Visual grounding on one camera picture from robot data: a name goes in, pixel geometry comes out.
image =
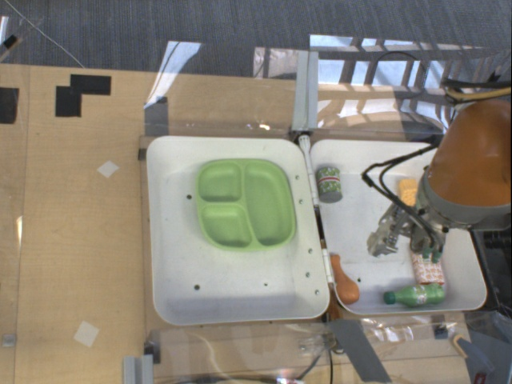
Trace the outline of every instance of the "green can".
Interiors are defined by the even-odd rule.
[[[318,197],[325,203],[334,203],[342,199],[340,171],[335,166],[324,166],[316,173]]]

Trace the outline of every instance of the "bottle cap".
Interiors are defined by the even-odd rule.
[[[432,263],[438,263],[439,259],[441,258],[441,252],[439,250],[436,250],[432,253]]]
[[[386,302],[386,304],[395,304],[396,301],[396,297],[392,291],[387,291],[384,293],[384,302]]]

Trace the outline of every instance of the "black cable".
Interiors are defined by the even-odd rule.
[[[496,81],[496,82],[465,82],[445,78],[441,81],[441,86],[449,88],[508,88],[510,81]]]
[[[243,376],[226,376],[226,377],[213,377],[213,376],[203,376],[194,378],[191,380],[182,380],[179,382],[172,382],[172,384],[217,384],[218,382],[228,381],[228,380],[245,380],[245,381],[253,381],[253,382],[261,382],[263,384],[275,384],[276,378],[268,378],[268,377],[243,377]]]
[[[375,163],[371,166],[369,166],[368,168],[366,168],[366,170],[361,174],[362,176],[362,180],[369,186],[369,187],[373,187],[376,189],[377,192],[379,192],[382,196],[388,198],[389,200],[392,201],[392,203],[394,203],[395,205],[397,205],[398,207],[400,207],[402,210],[404,210],[406,213],[408,213],[409,216],[412,217],[412,219],[414,220],[414,222],[420,226],[421,228],[424,229],[424,231],[426,232],[426,234],[428,235],[429,239],[430,239],[430,247],[434,248],[434,244],[437,242],[438,245],[439,245],[439,248],[442,247],[442,243],[440,243],[440,241],[438,240],[438,236],[436,235],[436,233],[434,232],[434,230],[432,229],[432,226],[425,220],[423,219],[419,214],[418,212],[416,212],[416,210],[414,210],[413,208],[411,208],[410,206],[406,205],[404,202],[402,202],[400,200],[400,198],[394,194],[387,186],[386,184],[384,183],[384,175],[386,174],[386,172],[390,169],[392,169],[393,167],[395,167],[396,165],[402,163],[402,162],[405,162],[409,159],[412,159],[414,157],[417,157],[419,155],[422,155],[424,154],[425,152],[429,152],[433,149],[435,149],[437,146],[436,145],[429,145],[425,148],[421,148],[420,150],[417,150],[415,152],[412,152],[410,154],[407,154],[407,155],[403,155],[401,157],[397,157],[397,158],[393,158],[393,159],[390,159],[388,161],[385,161],[385,162],[380,162],[380,163]],[[380,187],[378,187],[375,182],[368,176],[368,173],[376,168],[376,167],[382,167],[382,166],[386,166],[386,168],[380,173],[379,175],[379,182],[382,186],[382,189]]]
[[[416,219],[417,225],[422,227],[424,231],[427,233],[429,239],[430,239],[430,247],[434,248],[434,244],[437,242],[439,246],[439,250],[442,251],[442,241],[439,240],[437,234],[435,233],[434,229],[432,228],[432,225],[429,224],[425,219],[423,219],[416,210],[405,204],[395,193],[393,193],[384,183],[384,175],[387,173],[388,170],[393,169],[398,165],[398,163],[390,164],[387,168],[382,170],[380,175],[378,176],[378,181],[381,184],[382,188],[385,192],[388,193],[389,196],[392,197],[392,200],[399,205],[402,210],[407,212],[410,216],[413,217],[413,219]]]
[[[505,314],[508,318],[512,319],[512,309],[503,303],[498,303],[498,312]]]
[[[460,105],[460,104],[467,104],[468,102],[485,101],[485,100],[481,100],[481,99],[479,99],[479,100],[476,100],[476,99],[456,99],[456,98],[453,98],[453,97],[449,96],[448,94],[445,95],[445,100],[451,106],[457,106],[457,105]]]
[[[427,67],[425,67],[425,64],[422,62],[422,60],[420,60],[419,58],[413,56],[411,53],[407,53],[406,51],[400,51],[400,50],[397,50],[397,51],[387,51],[385,52],[383,55],[379,56],[377,58],[377,61],[376,63],[378,63],[379,61],[381,61],[384,57],[388,56],[388,55],[393,55],[393,54],[399,54],[399,55],[405,55],[406,57],[409,57],[409,58],[412,58],[413,60],[415,61],[419,61],[419,67],[422,68],[422,72],[423,72],[423,80],[421,81],[421,89],[419,92],[417,93],[413,93],[411,96],[409,97],[404,97],[404,98],[398,98],[399,100],[407,100],[407,99],[413,99],[413,98],[416,98],[416,97],[419,97],[420,95],[422,95],[424,92],[425,92],[425,82],[426,82],[426,76],[428,74],[428,69]]]
[[[329,384],[333,384],[333,380],[334,380],[334,365],[333,365],[333,355],[331,353],[331,350],[329,350],[329,366],[330,366],[330,380],[329,380]]]
[[[320,357],[322,356],[323,353],[320,353],[314,360],[313,362],[310,364],[309,367],[307,367],[303,372],[302,374],[300,374],[299,376],[297,376],[297,380],[302,380],[305,376],[307,376],[307,374],[317,365],[317,362],[318,360],[320,359]]]
[[[157,87],[158,87],[158,84],[160,83],[160,80],[162,79],[162,76],[164,75],[164,73],[166,72],[166,68],[167,66],[169,65],[169,61],[172,59],[173,57],[173,54],[174,52],[176,51],[176,49],[178,48],[178,46],[180,45],[180,42],[178,42],[176,44],[176,46],[173,47],[173,49],[170,51],[169,53],[169,57],[167,58],[166,60],[166,63],[163,67],[161,67],[161,70],[162,72],[161,73],[158,73],[158,76],[157,76],[157,79],[156,81],[154,82],[154,88],[152,89],[152,91],[150,92],[150,95],[148,96],[148,98],[151,98],[151,96],[153,95],[153,93],[156,91]]]
[[[302,380],[308,373],[316,367],[318,360],[322,356],[323,352],[320,353],[317,357],[314,358],[313,362],[299,375],[297,376],[297,380]],[[243,376],[230,376],[226,375],[224,377],[215,377],[212,375],[205,375],[201,377],[196,377],[191,380],[184,380],[179,382],[173,382],[173,384],[216,384],[218,382],[223,382],[227,380],[246,380],[246,381],[254,381],[261,382],[263,384],[275,384],[277,379],[274,377],[243,377]]]
[[[450,120],[448,121],[448,127],[451,126],[451,124],[454,123],[454,120],[455,120],[455,116],[457,115],[457,110],[455,109],[454,106],[452,106],[452,113],[451,113],[451,116],[450,116]]]

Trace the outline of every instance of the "metal bracket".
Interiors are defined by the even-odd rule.
[[[124,357],[122,360],[123,384],[154,384],[153,356]]]
[[[317,128],[318,108],[318,52],[298,53],[295,82],[293,132],[310,132]]]
[[[338,344],[364,382],[391,382],[374,348],[356,320],[338,319],[328,323]]]
[[[327,249],[322,249],[323,265],[326,268],[327,283],[334,283],[333,270],[330,265],[330,256]]]
[[[144,355],[152,355],[153,364],[160,364],[160,337],[158,331],[152,330],[150,336],[144,342]]]
[[[4,334],[2,336],[2,347],[15,347],[16,334]]]

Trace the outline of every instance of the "black tape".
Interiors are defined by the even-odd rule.
[[[112,77],[98,75],[71,75],[71,89],[76,94],[110,95]]]
[[[430,319],[432,321],[432,330],[434,330],[434,338],[436,340],[448,338],[448,327],[446,326],[445,316],[435,314]]]
[[[16,37],[14,34],[12,34],[10,37],[7,38],[2,44],[5,48],[9,49],[16,45],[18,42],[18,37]]]
[[[144,148],[139,148],[138,150],[138,160],[139,161],[145,161],[147,155],[147,150]]]
[[[0,88],[0,124],[16,122],[18,95],[18,88]]]
[[[82,96],[72,91],[70,86],[58,86],[55,96],[56,117],[81,117]]]

